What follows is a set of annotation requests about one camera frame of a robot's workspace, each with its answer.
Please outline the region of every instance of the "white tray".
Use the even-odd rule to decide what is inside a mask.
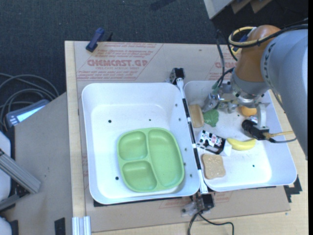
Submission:
[[[169,83],[94,83],[82,92],[89,189],[93,199],[109,205],[190,196],[200,180],[179,89]],[[125,132],[159,127],[176,138],[185,164],[180,185],[164,191],[135,192],[122,180],[116,143]]]
[[[203,102],[212,92],[215,81],[191,81],[185,87],[185,95],[188,105]],[[270,103],[266,108],[267,122],[270,133],[281,132],[281,126],[277,118],[275,108],[269,93],[260,100]],[[219,121],[216,127],[205,124],[202,128],[194,128],[195,136],[204,129],[222,138],[235,138],[247,140],[241,128],[245,117],[238,111],[231,114],[219,110]],[[275,137],[276,140],[285,140],[283,136]],[[200,161],[203,154],[198,149]],[[297,176],[296,168],[286,143],[271,143],[269,141],[257,141],[255,147],[247,151],[232,149],[230,156],[223,156],[226,175],[221,178],[208,180],[204,177],[206,185],[214,191],[228,191],[245,188],[260,188],[292,184]]]

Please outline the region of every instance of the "bread slice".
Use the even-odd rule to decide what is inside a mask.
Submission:
[[[223,177],[226,174],[223,158],[221,155],[203,154],[202,161],[204,164],[205,177],[213,179]]]

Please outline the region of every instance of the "dark gray floor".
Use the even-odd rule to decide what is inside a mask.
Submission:
[[[308,0],[274,0],[254,14],[230,6],[210,20],[203,0],[0,0],[0,72],[35,74],[66,90],[64,41],[88,41],[102,27],[112,41],[215,44],[243,26],[278,27],[308,17]],[[0,87],[0,105],[20,83]]]

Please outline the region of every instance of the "yellow banana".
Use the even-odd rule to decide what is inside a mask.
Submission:
[[[246,141],[239,141],[237,139],[227,138],[234,150],[245,151],[252,149],[256,144],[256,139],[249,139]]]

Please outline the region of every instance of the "green plate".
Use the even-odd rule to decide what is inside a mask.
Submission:
[[[123,180],[136,192],[153,192],[178,186],[184,166],[173,134],[163,128],[137,129],[117,141]]]

